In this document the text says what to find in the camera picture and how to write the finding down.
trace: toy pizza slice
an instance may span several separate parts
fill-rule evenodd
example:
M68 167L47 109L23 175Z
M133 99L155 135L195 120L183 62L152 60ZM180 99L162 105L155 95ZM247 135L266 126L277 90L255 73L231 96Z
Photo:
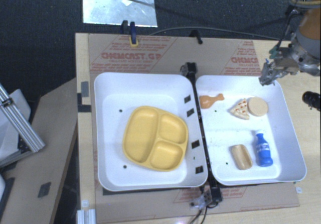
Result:
M244 120L249 120L250 115L247 111L247 102L246 99L241 100L237 105L235 105L231 110L230 113L236 117L239 117Z

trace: toy bottle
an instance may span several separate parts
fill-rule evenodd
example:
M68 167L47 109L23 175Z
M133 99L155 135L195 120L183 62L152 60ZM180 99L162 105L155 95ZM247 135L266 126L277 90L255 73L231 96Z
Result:
M256 154L258 157L258 165L261 167L271 166L273 164L273 160L271 158L269 144L263 137L263 131L258 130L255 135L257 137Z

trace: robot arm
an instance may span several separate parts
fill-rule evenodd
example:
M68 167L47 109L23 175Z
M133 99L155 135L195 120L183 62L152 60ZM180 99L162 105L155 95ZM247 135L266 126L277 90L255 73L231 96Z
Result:
M287 74L295 75L299 71L312 76L320 76L320 0L290 0L292 15L304 12L296 32L292 34L291 43L287 48L280 47L281 41L270 50L270 59L263 65L259 78L262 85L270 85L277 78Z

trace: yellow plate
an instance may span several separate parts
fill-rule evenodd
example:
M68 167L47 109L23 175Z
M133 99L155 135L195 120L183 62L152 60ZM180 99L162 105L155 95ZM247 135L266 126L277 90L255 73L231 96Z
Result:
M188 129L181 118L159 108L141 106L129 117L122 149L136 164L171 171L181 164L187 141Z

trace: beige round object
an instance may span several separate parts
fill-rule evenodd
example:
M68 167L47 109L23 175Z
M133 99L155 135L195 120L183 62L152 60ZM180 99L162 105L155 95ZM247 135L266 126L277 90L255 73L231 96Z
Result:
M252 97L247 104L248 111L254 116L263 116L267 113L267 103L259 97Z

